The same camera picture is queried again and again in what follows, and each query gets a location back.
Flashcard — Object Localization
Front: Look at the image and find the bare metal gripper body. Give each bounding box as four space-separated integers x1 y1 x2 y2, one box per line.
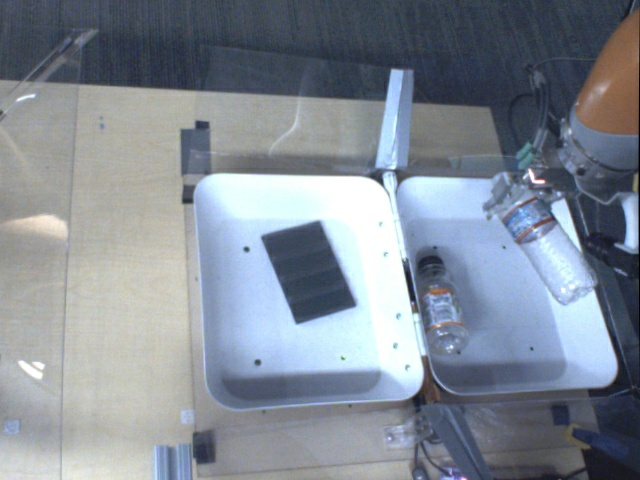
514 133 633 205

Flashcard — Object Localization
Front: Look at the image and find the clear plastic bottle blue label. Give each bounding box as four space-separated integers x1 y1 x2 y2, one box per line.
492 187 599 306

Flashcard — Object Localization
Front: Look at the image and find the clear bottle black cap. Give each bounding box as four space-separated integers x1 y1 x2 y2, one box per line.
415 254 470 356

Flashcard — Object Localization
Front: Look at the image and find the black cylinder on white bracket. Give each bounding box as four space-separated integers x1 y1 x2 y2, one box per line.
583 191 640 269

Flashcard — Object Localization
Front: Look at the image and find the white plastic tray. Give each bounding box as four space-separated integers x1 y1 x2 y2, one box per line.
192 172 426 412
395 175 620 397

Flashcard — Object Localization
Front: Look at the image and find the black flat rectangular packet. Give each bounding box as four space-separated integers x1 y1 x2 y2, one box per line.
260 220 358 326

